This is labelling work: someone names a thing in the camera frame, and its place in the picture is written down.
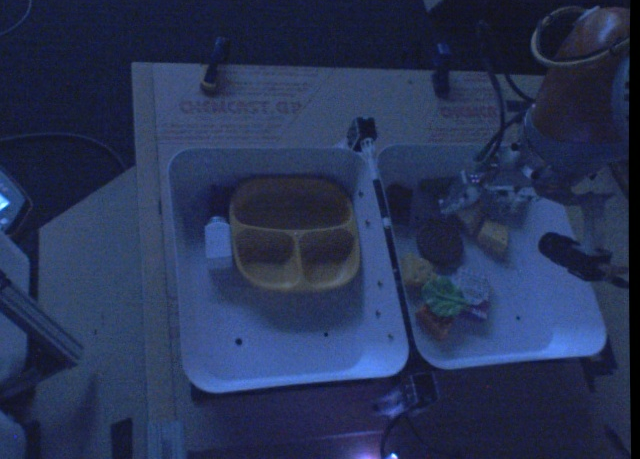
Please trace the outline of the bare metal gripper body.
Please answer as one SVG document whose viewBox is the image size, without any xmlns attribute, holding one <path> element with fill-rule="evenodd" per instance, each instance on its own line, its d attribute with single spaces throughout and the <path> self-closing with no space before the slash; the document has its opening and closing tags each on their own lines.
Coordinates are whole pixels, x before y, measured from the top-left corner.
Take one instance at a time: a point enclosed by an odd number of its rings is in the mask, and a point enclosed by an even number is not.
<svg viewBox="0 0 640 459">
<path fill-rule="evenodd" d="M 601 195 L 577 192 L 582 176 L 560 171 L 556 165 L 532 160 L 498 159 L 475 162 L 463 174 L 463 185 L 473 188 L 473 204 L 491 213 L 498 202 L 526 202 L 546 199 L 566 207 L 598 208 Z"/>
</svg>

